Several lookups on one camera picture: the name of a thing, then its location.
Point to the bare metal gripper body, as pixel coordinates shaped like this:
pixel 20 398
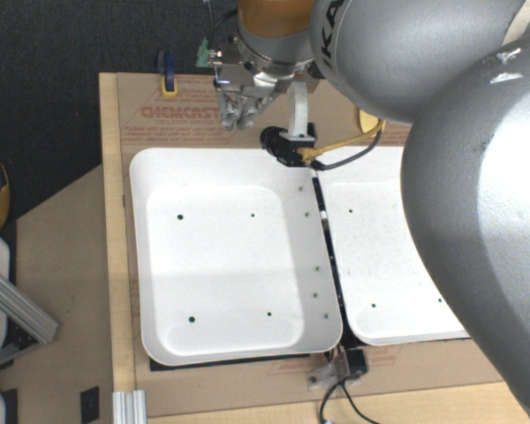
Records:
pixel 247 84

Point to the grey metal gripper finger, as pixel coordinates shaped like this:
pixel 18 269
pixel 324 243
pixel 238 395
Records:
pixel 248 114
pixel 228 113

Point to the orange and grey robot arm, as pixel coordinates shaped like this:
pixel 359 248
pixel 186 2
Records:
pixel 446 104

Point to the white plastic tray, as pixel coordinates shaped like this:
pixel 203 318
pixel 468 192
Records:
pixel 375 254
pixel 229 254

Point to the thin black and white rod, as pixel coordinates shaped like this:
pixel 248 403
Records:
pixel 331 250

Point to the brown cardboard board red print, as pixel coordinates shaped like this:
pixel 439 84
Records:
pixel 229 391

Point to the black cylinder on white bracket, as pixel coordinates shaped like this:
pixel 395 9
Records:
pixel 298 113

